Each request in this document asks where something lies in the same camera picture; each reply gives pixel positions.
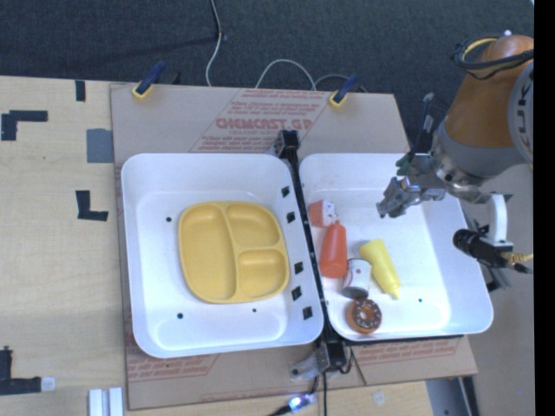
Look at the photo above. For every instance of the brown cardboard board red print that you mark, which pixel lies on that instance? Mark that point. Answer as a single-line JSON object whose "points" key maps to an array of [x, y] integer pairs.
{"points": [[173, 124]]}

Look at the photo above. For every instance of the white can with orange print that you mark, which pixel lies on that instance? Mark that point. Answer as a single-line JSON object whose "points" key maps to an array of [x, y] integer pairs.
{"points": [[360, 275]]}

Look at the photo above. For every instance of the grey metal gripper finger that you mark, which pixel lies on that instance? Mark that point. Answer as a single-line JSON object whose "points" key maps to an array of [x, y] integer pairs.
{"points": [[403, 205], [387, 197]]}

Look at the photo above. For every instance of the white plastic tray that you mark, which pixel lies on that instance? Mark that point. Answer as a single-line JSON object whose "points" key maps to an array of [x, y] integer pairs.
{"points": [[433, 267], [156, 254]]}

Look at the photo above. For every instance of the orange bottle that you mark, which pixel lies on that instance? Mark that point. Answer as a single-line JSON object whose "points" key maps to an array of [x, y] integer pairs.
{"points": [[333, 249]]}

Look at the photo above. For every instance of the brown doughnut with sprinkles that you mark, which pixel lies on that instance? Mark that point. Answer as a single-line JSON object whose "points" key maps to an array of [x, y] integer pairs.
{"points": [[364, 316]]}

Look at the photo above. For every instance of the black cylinder on white bracket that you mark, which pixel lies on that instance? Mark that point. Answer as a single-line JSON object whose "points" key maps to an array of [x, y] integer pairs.
{"points": [[481, 246]]}

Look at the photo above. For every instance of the yellow bottle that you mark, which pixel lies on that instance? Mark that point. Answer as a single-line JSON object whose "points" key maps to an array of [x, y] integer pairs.
{"points": [[381, 262]]}

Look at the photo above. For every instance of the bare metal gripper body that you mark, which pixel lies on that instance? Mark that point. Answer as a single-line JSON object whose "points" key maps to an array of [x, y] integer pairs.
{"points": [[433, 184]]}

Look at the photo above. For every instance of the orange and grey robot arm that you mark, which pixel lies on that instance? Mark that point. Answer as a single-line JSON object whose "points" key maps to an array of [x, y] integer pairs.
{"points": [[481, 115]]}

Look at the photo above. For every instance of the orange and white small carton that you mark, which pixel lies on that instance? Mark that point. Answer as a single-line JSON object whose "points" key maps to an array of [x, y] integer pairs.
{"points": [[321, 212]]}

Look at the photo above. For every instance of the thin black rod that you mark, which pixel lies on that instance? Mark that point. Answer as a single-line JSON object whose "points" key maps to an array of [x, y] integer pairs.
{"points": [[308, 232]]}

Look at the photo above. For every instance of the yellow divided plate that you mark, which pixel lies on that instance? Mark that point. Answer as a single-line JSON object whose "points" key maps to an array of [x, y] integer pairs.
{"points": [[208, 249]]}

